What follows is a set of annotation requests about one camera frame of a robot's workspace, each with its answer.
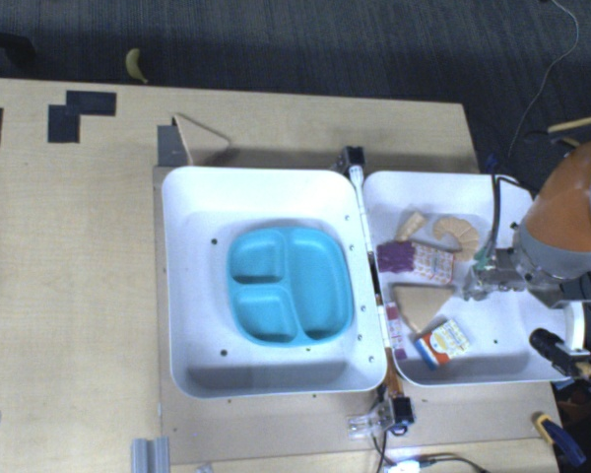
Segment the blue divided plate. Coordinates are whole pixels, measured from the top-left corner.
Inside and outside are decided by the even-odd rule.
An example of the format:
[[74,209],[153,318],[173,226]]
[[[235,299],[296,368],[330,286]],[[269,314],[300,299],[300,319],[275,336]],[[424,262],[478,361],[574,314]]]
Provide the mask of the blue divided plate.
[[230,307],[252,342],[312,345],[353,320],[353,293],[339,244],[311,228],[266,228],[239,236],[228,254]]

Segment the snack package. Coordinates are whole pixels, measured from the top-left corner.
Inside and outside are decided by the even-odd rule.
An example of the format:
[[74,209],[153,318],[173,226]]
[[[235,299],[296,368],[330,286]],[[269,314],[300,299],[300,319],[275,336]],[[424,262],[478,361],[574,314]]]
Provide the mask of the snack package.
[[414,241],[388,241],[376,248],[379,271],[408,273],[425,283],[446,285],[453,279],[455,256]]
[[471,347],[468,338],[453,319],[423,335],[414,345],[432,370],[465,354]]

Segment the wooden table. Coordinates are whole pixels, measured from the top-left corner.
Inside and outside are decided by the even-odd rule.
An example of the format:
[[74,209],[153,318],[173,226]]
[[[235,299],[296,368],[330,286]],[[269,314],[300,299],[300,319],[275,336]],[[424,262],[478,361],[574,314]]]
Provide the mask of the wooden table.
[[[48,143],[48,106],[69,90],[116,93],[115,115],[82,115],[79,144]],[[227,137],[227,166],[328,168],[342,147],[363,145],[368,171],[477,171],[450,103],[0,80],[0,108],[0,472],[124,472],[132,439],[162,432],[152,173],[157,126],[174,114]],[[531,421],[558,419],[548,383],[405,386],[417,422],[390,441],[391,456],[456,451],[493,473],[558,471]],[[267,446],[246,446],[243,431],[212,435],[197,460],[236,458],[213,462],[216,473],[373,471],[370,443],[342,444],[343,399],[319,395],[313,410],[334,437],[297,432],[314,417],[308,398],[294,396],[285,416],[300,439],[271,427]],[[280,398],[236,406],[239,424],[258,426],[284,410]]]

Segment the purple package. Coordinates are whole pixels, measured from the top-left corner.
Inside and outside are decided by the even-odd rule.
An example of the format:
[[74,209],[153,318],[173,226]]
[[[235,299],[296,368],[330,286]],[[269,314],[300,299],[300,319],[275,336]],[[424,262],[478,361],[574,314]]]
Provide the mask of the purple package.
[[410,241],[388,241],[376,248],[376,261],[381,272],[411,272],[416,249]]

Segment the blue handle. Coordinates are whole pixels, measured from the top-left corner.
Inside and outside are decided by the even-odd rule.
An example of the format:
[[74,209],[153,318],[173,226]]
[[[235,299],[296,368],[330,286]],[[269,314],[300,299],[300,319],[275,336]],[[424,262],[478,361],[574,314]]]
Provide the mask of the blue handle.
[[587,460],[586,455],[584,455],[578,443],[575,442],[567,431],[550,420],[544,421],[543,427],[558,448],[564,452],[572,466],[581,466]]

